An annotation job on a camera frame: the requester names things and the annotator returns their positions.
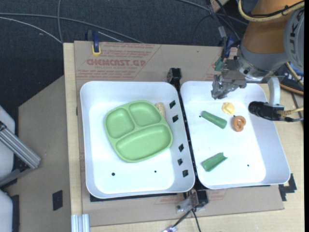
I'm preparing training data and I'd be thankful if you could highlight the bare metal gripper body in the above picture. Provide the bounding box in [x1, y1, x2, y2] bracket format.
[220, 58, 268, 88]

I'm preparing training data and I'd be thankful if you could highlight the yellow pasta shell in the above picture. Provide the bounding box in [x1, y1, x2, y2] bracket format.
[221, 101, 236, 115]

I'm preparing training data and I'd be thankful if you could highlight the green tapered cylinder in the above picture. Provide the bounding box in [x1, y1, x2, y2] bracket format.
[201, 110, 228, 130]

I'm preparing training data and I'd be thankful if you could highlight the orange pretzel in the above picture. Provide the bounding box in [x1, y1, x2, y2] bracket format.
[232, 115, 247, 132]

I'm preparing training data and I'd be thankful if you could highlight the white plastic tray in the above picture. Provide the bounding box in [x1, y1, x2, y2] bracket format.
[180, 80, 291, 190]
[79, 81, 196, 199]

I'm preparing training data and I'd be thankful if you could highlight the beige corn cob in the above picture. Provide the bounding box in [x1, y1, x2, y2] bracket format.
[154, 101, 168, 118]

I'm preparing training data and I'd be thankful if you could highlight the green celery stick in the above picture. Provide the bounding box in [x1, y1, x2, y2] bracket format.
[201, 152, 228, 173]

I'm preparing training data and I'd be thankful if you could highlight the green divided plate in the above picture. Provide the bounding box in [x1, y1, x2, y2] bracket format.
[104, 100, 173, 164]

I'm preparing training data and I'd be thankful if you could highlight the brown cardboard board red print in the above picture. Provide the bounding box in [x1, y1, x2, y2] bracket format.
[73, 40, 285, 227]

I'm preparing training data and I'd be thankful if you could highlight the black cylinder on white bracket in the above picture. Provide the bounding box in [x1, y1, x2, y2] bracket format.
[248, 77, 285, 122]

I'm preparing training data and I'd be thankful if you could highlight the black block with thin wires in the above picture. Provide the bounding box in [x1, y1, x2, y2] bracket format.
[166, 67, 182, 85]
[175, 189, 209, 214]

